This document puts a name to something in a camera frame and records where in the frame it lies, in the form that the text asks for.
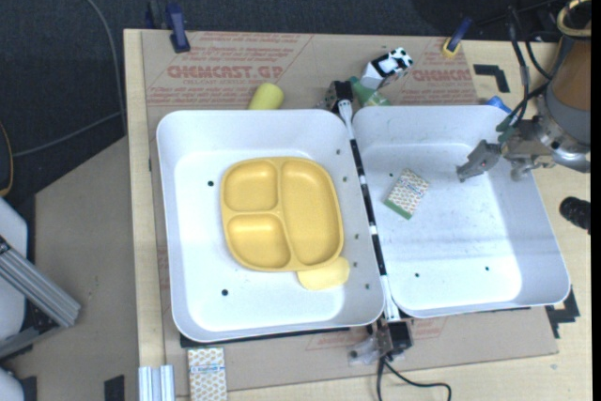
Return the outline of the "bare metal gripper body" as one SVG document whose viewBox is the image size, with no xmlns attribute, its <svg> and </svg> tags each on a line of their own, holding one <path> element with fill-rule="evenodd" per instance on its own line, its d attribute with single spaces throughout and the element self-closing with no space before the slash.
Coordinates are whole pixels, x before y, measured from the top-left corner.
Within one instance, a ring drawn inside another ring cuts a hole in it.
<svg viewBox="0 0 601 401">
<path fill-rule="evenodd" d="M 559 165 L 580 173 L 591 172 L 591 162 L 587 158 L 589 152 L 588 145 L 581 143 L 553 119 L 542 116 L 519 121 L 501 144 L 501 155 L 508 162 L 513 158 L 532 157 L 538 162 L 538 168 Z"/>
</svg>

